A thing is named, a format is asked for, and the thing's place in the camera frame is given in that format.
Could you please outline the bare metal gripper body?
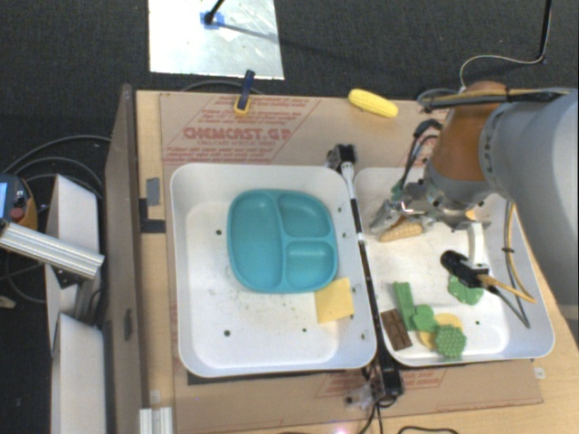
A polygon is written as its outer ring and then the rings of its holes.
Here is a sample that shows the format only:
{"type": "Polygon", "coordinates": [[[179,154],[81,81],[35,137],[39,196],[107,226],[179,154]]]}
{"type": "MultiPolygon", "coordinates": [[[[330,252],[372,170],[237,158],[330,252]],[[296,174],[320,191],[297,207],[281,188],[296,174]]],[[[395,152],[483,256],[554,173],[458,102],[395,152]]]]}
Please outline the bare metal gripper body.
{"type": "Polygon", "coordinates": [[[467,211],[491,194],[485,182],[449,181],[439,186],[434,181],[406,184],[401,204],[405,215],[443,222],[452,230],[466,230],[470,225],[467,211]]]}

